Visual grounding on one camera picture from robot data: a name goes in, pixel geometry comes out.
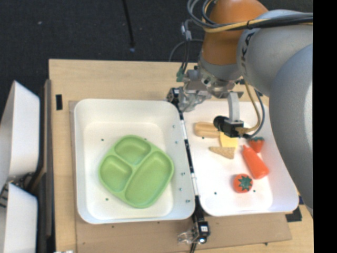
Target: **green divided plate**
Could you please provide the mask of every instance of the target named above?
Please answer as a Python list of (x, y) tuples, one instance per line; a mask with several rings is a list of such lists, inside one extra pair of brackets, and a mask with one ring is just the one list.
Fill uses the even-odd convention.
[(171, 158), (135, 135), (119, 139), (102, 159), (98, 176), (115, 196), (137, 208), (156, 202), (174, 172)]

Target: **black floor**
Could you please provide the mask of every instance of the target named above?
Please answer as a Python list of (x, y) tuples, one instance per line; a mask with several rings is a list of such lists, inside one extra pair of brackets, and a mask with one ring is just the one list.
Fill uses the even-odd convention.
[[(313, 0), (259, 1), (268, 9), (313, 11)], [(13, 80), (39, 92), (50, 58), (168, 61), (182, 40), (186, 2), (127, 0), (136, 43), (130, 52), (122, 0), (0, 0), (0, 115)], [(195, 60), (200, 44), (193, 48)], [(180, 59), (178, 51), (173, 60)]]

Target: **toy tomato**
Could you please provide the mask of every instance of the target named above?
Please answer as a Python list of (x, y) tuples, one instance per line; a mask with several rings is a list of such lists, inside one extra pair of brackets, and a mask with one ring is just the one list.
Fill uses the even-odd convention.
[(253, 137), (249, 141), (249, 146), (256, 152), (260, 153), (262, 146), (264, 144), (264, 138), (262, 137)]
[(253, 180), (249, 175), (241, 173), (235, 176), (233, 181), (233, 188), (237, 193), (245, 193), (251, 190)]

